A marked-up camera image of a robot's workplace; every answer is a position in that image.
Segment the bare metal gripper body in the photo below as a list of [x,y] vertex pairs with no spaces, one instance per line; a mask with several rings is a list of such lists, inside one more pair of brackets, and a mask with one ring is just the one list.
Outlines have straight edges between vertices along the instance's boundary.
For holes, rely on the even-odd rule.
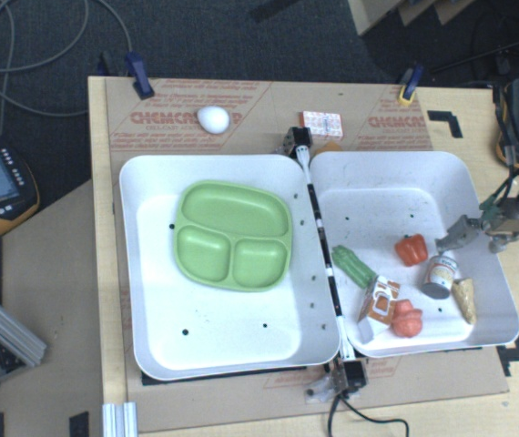
[[498,206],[494,216],[483,223],[483,230],[490,238],[492,253],[500,253],[510,243],[519,241],[519,195]]

